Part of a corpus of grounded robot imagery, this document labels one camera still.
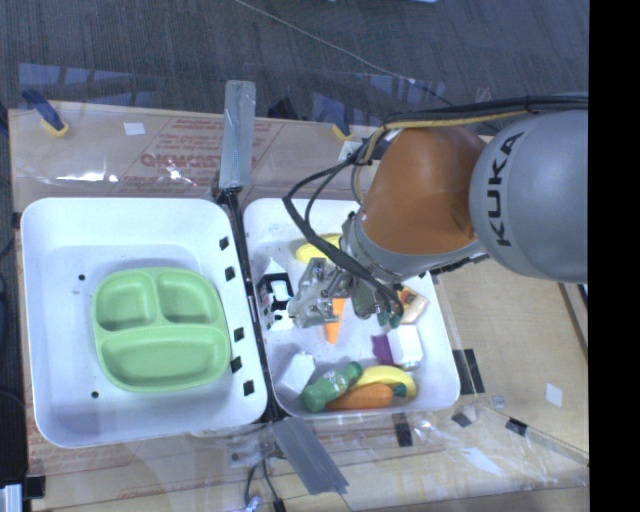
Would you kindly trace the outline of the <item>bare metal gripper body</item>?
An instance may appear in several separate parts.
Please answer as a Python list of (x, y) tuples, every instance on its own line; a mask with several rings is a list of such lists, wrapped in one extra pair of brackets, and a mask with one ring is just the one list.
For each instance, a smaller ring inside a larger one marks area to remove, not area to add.
[(357, 318), (375, 315), (380, 326), (399, 326), (403, 317), (403, 305), (393, 285), (373, 277), (357, 277), (339, 267), (328, 273), (327, 301), (335, 314), (340, 301), (350, 301)]

